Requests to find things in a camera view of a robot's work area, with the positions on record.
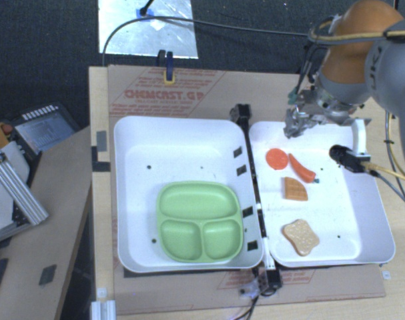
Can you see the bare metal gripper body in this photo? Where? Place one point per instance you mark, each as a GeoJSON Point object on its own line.
{"type": "Point", "coordinates": [317, 108]}

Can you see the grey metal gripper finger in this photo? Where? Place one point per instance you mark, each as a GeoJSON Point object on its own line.
{"type": "Point", "coordinates": [290, 127]}
{"type": "Point", "coordinates": [304, 123]}

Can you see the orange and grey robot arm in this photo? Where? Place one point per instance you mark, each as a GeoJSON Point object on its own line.
{"type": "Point", "coordinates": [385, 65]}

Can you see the orange round slice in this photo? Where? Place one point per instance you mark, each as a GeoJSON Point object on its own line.
{"type": "Point", "coordinates": [277, 159]}

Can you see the orange carrot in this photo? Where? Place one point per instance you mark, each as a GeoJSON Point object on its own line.
{"type": "Point", "coordinates": [300, 169]}

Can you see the orange waffle piece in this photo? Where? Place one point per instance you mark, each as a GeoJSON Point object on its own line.
{"type": "Point", "coordinates": [294, 189]}

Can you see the thin black and white rod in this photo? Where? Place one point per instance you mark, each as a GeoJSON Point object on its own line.
{"type": "Point", "coordinates": [254, 178]}

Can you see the white plastic tray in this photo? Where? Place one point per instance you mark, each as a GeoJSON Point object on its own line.
{"type": "Point", "coordinates": [335, 212]}
{"type": "Point", "coordinates": [175, 145]}

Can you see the brown cardboard board red print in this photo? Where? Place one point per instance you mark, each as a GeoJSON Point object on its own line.
{"type": "Point", "coordinates": [189, 92]}

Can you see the tan bread slice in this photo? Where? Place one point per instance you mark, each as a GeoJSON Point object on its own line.
{"type": "Point", "coordinates": [300, 237]}

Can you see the green divided plate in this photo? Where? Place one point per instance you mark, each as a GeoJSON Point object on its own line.
{"type": "Point", "coordinates": [199, 222]}

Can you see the black cylinder on white bracket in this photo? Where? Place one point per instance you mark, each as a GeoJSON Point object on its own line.
{"type": "Point", "coordinates": [347, 157]}

